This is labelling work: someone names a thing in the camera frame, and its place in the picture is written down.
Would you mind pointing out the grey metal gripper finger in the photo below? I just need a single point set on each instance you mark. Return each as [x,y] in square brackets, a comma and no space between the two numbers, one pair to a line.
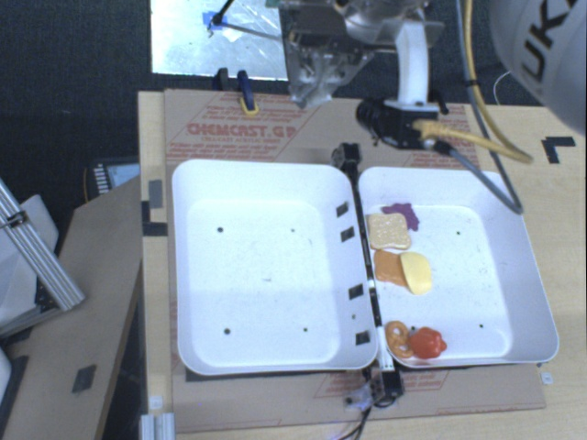
[323,85]
[300,87]

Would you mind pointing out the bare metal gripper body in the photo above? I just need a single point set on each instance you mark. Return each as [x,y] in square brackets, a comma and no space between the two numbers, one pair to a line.
[321,30]

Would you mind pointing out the purple grapes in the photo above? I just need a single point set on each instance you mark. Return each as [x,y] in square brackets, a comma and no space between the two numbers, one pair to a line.
[404,210]

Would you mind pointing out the tan bread slice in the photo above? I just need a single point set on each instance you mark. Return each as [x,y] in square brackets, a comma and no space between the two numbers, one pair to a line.
[389,232]

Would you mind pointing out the thin black and white rod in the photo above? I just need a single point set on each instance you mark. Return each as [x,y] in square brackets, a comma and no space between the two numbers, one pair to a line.
[367,255]

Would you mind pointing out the white plastic tray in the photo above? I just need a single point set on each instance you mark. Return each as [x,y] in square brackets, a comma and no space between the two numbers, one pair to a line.
[257,268]
[468,287]

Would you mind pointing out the orange flat toy food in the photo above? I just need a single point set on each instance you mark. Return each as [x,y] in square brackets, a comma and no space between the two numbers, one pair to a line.
[389,268]

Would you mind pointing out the yellow oval toy food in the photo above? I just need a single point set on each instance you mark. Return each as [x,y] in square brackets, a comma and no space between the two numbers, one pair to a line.
[417,273]

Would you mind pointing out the orange pretzel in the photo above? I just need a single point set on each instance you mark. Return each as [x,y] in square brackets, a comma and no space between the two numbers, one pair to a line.
[396,337]

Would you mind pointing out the red bell pepper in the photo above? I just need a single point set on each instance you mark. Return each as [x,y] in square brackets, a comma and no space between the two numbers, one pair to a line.
[427,343]

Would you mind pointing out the brown cardboard board red print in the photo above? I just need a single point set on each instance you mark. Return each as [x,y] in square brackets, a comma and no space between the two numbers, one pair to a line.
[284,401]

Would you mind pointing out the black cylinder on white bracket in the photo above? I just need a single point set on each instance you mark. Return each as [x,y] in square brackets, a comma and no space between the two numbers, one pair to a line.
[413,62]

